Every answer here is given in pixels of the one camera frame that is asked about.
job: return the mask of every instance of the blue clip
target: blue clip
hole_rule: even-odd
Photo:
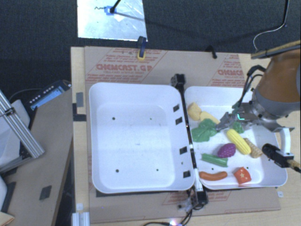
[[[140,60],[144,60],[145,59],[145,47],[146,47],[146,38],[145,37],[140,36],[138,38],[137,47],[139,48],[137,58]]]
[[[106,6],[104,7],[104,12],[106,13],[106,15],[114,15],[114,13],[116,12],[116,9],[115,9],[115,12],[114,13],[110,13],[110,8],[112,8],[111,6]]]

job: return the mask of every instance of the toy sausage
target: toy sausage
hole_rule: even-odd
[[[206,173],[204,171],[199,172],[199,177],[208,181],[218,181],[226,178],[228,176],[227,172],[222,171],[215,174]]]

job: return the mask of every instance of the cardboard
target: cardboard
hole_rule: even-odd
[[[245,79],[238,54],[146,50],[145,60],[137,49],[85,47],[86,109],[88,91],[97,82],[169,84],[176,73],[186,76],[185,88],[195,86],[243,87]],[[90,120],[87,116],[88,190],[90,222],[175,218],[186,215],[187,192],[107,195],[96,191],[91,180]],[[208,192],[209,203],[197,215],[279,210],[275,188],[254,188]]]

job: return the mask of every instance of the white plastic container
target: white plastic container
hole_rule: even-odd
[[[97,83],[89,101],[97,190],[112,194],[192,187],[185,118],[175,88]]]
[[[232,105],[240,99],[242,89],[240,88],[220,88],[220,87],[189,87],[185,91],[185,101],[187,105],[195,102],[202,111],[206,111],[220,119],[225,112],[232,112]],[[244,102],[251,99],[251,93],[244,97]],[[190,130],[197,127],[200,121],[193,121],[189,117]],[[238,189],[246,187],[271,187],[282,186],[286,183],[286,169],[277,166],[272,160],[268,160],[267,156],[254,159],[250,155],[243,155],[238,150],[234,156],[228,159],[228,167],[217,166],[206,161],[202,161],[201,154],[208,153],[217,155],[219,148],[230,143],[226,136],[226,131],[222,130],[214,137],[211,137],[208,142],[196,143],[193,142],[195,157],[199,171],[207,173],[218,173],[226,171],[228,176],[218,181],[208,181],[201,179],[201,183],[209,189]],[[251,142],[257,145],[260,149],[266,143],[278,146],[276,135],[263,126],[252,126],[241,134],[243,138],[248,138]],[[252,181],[239,185],[233,173],[238,168],[246,168]]]

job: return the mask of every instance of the black device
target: black device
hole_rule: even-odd
[[[67,81],[56,81],[36,93],[24,106],[28,114],[71,88]]]

